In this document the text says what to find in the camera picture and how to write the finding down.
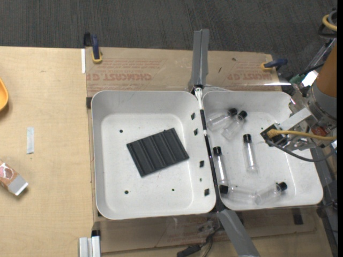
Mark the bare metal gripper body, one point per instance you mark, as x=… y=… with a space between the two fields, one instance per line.
x=320 y=122

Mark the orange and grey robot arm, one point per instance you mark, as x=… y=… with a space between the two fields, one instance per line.
x=328 y=71

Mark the white plastic tray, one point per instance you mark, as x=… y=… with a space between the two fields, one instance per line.
x=150 y=197
x=284 y=170

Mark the clear bottle with black cap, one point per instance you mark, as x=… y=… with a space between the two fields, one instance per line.
x=249 y=154
x=238 y=193
x=232 y=128
x=218 y=120
x=221 y=166
x=269 y=194

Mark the thin black and white rod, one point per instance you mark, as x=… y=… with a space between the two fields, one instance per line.
x=204 y=122

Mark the brown cardboard board red print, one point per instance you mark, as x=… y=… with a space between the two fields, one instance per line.
x=166 y=71

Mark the black ribbed panel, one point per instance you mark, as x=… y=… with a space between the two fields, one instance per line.
x=157 y=152

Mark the brown and white carton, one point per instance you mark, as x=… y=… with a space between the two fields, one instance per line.
x=12 y=181

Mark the orange plate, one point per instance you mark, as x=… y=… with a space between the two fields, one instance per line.
x=2 y=95

